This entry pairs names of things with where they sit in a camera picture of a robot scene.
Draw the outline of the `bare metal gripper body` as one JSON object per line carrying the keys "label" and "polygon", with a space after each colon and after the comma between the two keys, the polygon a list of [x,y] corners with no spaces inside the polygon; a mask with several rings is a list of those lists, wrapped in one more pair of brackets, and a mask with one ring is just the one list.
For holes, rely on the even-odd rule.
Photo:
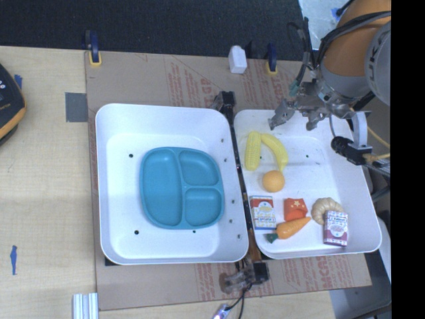
{"label": "bare metal gripper body", "polygon": [[338,118],[351,118],[352,98],[332,89],[321,80],[302,82],[297,90],[294,106],[297,110],[314,115],[333,115]]}

